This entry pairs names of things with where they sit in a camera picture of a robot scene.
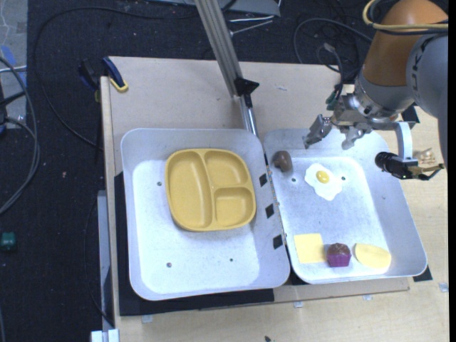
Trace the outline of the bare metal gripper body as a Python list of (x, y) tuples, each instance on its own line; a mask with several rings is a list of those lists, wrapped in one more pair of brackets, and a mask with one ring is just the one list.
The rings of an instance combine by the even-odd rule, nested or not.
[(353, 93), (340, 95), (330, 104), (330, 122), (342, 132), (370, 133), (389, 130), (393, 113), (376, 105), (368, 96)]

